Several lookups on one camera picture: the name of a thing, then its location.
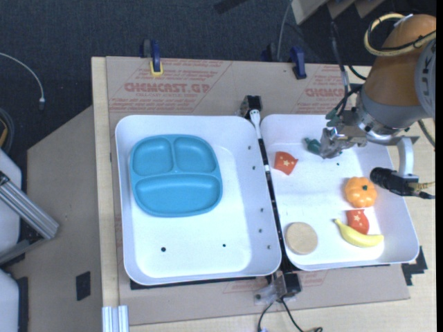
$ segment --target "wooden disc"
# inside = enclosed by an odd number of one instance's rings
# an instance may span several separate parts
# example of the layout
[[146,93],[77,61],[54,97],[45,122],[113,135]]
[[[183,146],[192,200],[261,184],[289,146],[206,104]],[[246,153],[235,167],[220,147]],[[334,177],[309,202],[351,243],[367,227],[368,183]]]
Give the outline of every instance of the wooden disc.
[[307,255],[313,252],[318,244],[315,230],[306,223],[292,223],[286,230],[286,243],[292,252]]

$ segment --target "blue divided plate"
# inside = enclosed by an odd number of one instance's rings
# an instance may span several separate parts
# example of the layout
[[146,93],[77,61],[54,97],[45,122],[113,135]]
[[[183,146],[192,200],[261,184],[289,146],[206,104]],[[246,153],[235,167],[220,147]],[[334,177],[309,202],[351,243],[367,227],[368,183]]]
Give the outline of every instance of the blue divided plate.
[[155,216],[211,211],[222,198],[222,176],[212,147],[202,138],[162,135],[135,144],[129,164],[137,204]]

